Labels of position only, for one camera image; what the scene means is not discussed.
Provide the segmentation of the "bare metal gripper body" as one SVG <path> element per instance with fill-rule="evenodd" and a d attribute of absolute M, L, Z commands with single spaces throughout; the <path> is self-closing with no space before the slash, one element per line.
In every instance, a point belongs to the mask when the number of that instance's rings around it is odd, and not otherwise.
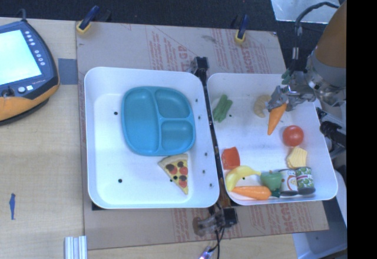
<path fill-rule="evenodd" d="M 316 71 L 293 71 L 288 83 L 288 95 L 297 95 L 305 99 L 305 102 L 313 102 L 320 80 Z"/>

